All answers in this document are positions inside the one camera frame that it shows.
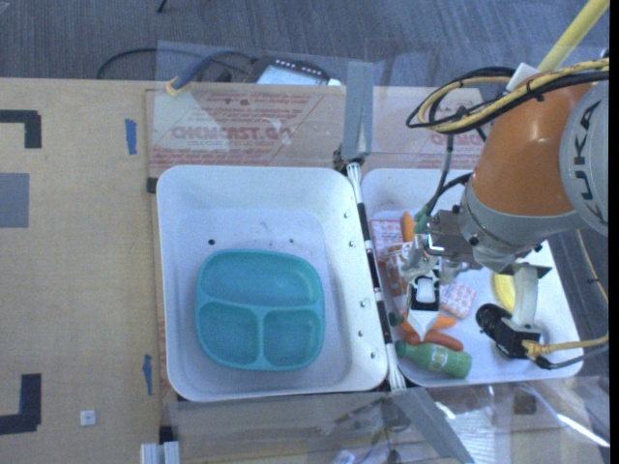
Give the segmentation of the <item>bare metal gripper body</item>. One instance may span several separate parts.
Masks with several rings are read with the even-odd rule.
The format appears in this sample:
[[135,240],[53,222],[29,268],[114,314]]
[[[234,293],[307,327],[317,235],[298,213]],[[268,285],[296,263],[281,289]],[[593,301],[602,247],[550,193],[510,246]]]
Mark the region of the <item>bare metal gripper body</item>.
[[462,236],[457,224],[458,214],[452,210],[438,210],[427,222],[424,244],[427,253],[451,263],[471,269],[481,269],[473,254],[473,247]]

